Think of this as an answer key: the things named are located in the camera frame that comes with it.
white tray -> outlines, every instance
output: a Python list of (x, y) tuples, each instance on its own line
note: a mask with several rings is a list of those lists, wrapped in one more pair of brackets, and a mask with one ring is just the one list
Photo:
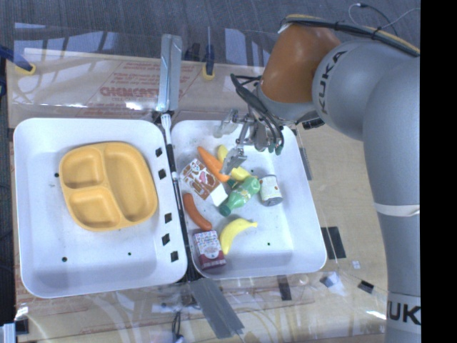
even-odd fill
[[(71, 218), (55, 176), (60, 159), (75, 147), (100, 141), (124, 141), (144, 155), (159, 198), (149, 220), (92, 232)], [(173, 283), (185, 274), (186, 251), (164, 137), (152, 123), (27, 119), (14, 131), (14, 166), (21, 277), (32, 294), (51, 298), (147, 287)]]
[[(217, 139), (213, 131), (219, 124), (219, 121), (181, 121), (174, 126), (171, 137), (178, 172), (192, 159), (199, 159), (197, 146), (212, 154), (216, 154), (220, 144), (227, 149), (234, 146), (241, 125), (232, 134)], [(218, 234), (237, 217), (258, 222), (256, 228), (248, 228), (238, 234), (226, 256), (225, 266), (202, 271), (191, 242), (192, 235), (201, 230), (185, 213), (194, 265), (205, 277), (228, 279), (309, 273), (325, 264), (326, 248), (296, 138), (288, 127), (283, 134), (285, 147), (280, 156), (270, 154), (268, 150), (258, 152), (253, 146), (245, 146), (248, 159), (242, 164), (244, 169), (259, 178), (275, 174), (283, 202), (267, 207), (257, 194), (245, 206), (223, 217), (210, 198), (203, 200), (194, 194), (197, 209), (213, 224)], [(183, 181), (180, 181), (180, 188), (181, 193), (193, 192)]]

plastic tray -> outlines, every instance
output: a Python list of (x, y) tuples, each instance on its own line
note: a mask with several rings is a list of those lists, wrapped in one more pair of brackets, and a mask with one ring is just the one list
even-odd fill
[[(192, 159), (199, 159), (197, 146), (216, 155), (220, 144), (227, 149), (235, 145), (241, 125), (232, 134), (218, 139), (213, 132), (219, 124), (219, 121), (181, 121), (174, 126), (171, 137), (178, 172)], [(244, 169), (259, 178), (267, 174), (276, 175), (283, 197), (280, 204), (267, 207), (257, 194), (245, 206), (223, 217), (210, 197), (203, 200), (194, 194), (197, 209), (213, 224), (218, 234), (228, 222), (238, 217), (258, 222), (256, 228), (251, 227), (238, 234), (226, 256), (227, 263), (222, 267), (201, 270), (198, 253), (191, 244), (194, 265), (205, 277), (228, 279), (309, 273), (318, 271), (325, 264), (326, 248), (298, 144), (288, 127), (283, 134), (285, 147), (280, 156), (245, 146), (248, 159), (242, 164)], [(180, 188), (181, 193), (193, 192), (181, 180)], [(192, 236), (201, 230), (187, 213), (185, 217), (189, 240), (192, 240)]]
[[(159, 205), (145, 222), (105, 232), (80, 227), (66, 206), (59, 164), (69, 151), (105, 141), (146, 160)], [(133, 119), (27, 119), (14, 131), (19, 256), (24, 286), (65, 297), (178, 281), (187, 258), (164, 137)]]
[(123, 142), (81, 146), (65, 154), (59, 175), (75, 222), (91, 231), (137, 225), (157, 210), (157, 193), (141, 153)]

carrot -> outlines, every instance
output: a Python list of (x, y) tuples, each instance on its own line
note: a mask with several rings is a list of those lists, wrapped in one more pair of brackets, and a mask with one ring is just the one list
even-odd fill
[(215, 156), (211, 155), (201, 146), (198, 146), (197, 150), (203, 159), (203, 163), (219, 181), (225, 183), (230, 179), (230, 175), (225, 175), (220, 172), (222, 170), (222, 163)]
[(210, 221), (205, 219), (203, 216), (201, 216), (200, 212), (195, 206), (194, 203), (194, 196), (190, 193), (185, 193), (183, 194), (183, 203), (184, 203), (184, 209), (186, 209), (187, 213), (191, 217), (192, 221), (195, 222), (195, 224), (202, 229), (205, 232), (210, 231), (213, 228), (213, 225), (211, 224)]

hot dog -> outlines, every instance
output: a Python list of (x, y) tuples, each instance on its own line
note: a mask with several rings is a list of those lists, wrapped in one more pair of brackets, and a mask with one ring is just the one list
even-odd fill
[(192, 196), (191, 193), (183, 194), (183, 203), (184, 209), (187, 211), (192, 221), (195, 222), (195, 224), (200, 229), (202, 229), (205, 232), (208, 232), (211, 229), (213, 229), (212, 223), (200, 215), (200, 212), (195, 206), (194, 196)]

robotic arm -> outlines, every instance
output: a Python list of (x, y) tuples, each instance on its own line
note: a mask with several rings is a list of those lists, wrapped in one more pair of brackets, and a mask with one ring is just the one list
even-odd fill
[[(371, 39), (341, 43), (330, 28)], [(232, 81), (248, 104), (222, 121), (243, 123), (223, 172), (246, 158), (244, 145), (281, 153), (281, 130), (328, 124), (363, 142), (388, 272), (385, 341), (421, 341), (418, 49), (366, 27), (328, 24), (307, 16), (283, 23), (264, 73)], [(253, 91), (244, 87), (258, 80)]]

